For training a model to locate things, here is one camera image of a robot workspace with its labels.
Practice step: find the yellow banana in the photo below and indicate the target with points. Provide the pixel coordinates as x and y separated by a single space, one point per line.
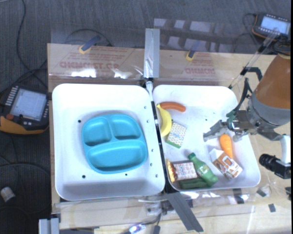
166 123

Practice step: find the blue divided plate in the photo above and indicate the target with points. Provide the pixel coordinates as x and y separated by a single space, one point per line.
114 150

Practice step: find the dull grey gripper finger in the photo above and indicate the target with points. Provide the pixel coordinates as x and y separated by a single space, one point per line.
211 135
218 125

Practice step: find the brown cardboard board red print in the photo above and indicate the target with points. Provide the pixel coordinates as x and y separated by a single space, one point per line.
92 64

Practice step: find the white orange green packet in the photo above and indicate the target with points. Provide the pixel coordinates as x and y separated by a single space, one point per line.
177 135

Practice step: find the black cylinder on white bracket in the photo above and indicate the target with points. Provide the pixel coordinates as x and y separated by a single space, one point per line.
276 166

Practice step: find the orange and white biscuit packet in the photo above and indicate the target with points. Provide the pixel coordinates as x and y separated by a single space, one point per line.
184 170

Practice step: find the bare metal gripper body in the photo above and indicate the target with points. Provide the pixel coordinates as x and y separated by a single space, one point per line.
244 123

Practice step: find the small grey can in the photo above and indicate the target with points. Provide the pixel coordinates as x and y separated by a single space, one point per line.
7 194

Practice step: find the orange sausage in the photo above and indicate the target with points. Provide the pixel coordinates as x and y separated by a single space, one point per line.
173 106

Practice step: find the green bottle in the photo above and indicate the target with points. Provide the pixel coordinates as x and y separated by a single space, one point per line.
203 170

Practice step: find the white plastic tray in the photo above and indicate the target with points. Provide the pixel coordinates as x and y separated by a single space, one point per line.
205 101
68 135

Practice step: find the dark green beans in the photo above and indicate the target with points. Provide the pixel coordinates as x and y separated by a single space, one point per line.
191 184

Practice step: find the orange carrot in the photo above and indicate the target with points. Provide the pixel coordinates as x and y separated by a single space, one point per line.
226 144

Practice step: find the white and orange carton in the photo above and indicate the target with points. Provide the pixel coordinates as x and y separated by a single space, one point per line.
225 166

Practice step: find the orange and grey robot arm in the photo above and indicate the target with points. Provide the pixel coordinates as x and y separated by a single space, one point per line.
273 86

